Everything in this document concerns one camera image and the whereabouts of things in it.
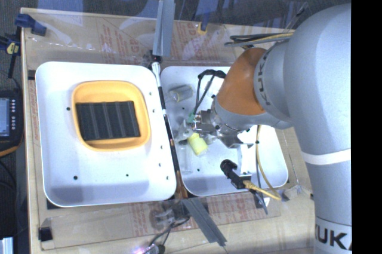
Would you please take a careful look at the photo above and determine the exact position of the white plastic tray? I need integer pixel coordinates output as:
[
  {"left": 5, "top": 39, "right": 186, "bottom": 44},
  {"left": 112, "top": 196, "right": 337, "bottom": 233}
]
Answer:
[
  {"left": 35, "top": 60, "right": 177, "bottom": 208},
  {"left": 160, "top": 66, "right": 289, "bottom": 198}
]

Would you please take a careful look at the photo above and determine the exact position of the thin black and white rod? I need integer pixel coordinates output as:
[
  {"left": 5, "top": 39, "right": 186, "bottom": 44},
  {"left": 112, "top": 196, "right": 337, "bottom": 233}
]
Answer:
[{"left": 151, "top": 62, "right": 188, "bottom": 199}]

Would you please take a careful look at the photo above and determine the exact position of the brown cardboard board, red print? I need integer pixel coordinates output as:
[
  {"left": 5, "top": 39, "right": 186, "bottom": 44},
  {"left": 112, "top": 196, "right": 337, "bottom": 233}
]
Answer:
[{"left": 26, "top": 14, "right": 299, "bottom": 250}]

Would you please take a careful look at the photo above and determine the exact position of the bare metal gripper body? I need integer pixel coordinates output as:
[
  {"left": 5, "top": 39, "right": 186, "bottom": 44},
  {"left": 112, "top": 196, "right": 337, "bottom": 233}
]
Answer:
[{"left": 193, "top": 109, "right": 254, "bottom": 149}]

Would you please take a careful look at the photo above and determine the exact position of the orange rounded plate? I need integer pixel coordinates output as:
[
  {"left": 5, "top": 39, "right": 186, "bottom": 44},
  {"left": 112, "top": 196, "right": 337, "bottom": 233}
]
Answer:
[{"left": 71, "top": 80, "right": 151, "bottom": 152}]

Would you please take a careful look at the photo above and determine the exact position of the black ribbed rectangular pad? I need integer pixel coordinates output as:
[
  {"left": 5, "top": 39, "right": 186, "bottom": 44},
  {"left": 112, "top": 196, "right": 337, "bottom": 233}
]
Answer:
[{"left": 75, "top": 100, "right": 141, "bottom": 142}]

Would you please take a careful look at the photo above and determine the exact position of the clear plastic bottle, yellow label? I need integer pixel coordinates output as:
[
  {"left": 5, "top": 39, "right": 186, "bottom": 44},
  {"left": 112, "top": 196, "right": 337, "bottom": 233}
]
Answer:
[{"left": 167, "top": 84, "right": 195, "bottom": 103}]

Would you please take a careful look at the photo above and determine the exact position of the black cylinder on white bracket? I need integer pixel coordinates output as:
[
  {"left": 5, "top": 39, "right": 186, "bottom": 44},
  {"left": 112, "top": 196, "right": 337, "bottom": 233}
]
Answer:
[{"left": 220, "top": 143, "right": 253, "bottom": 190}]

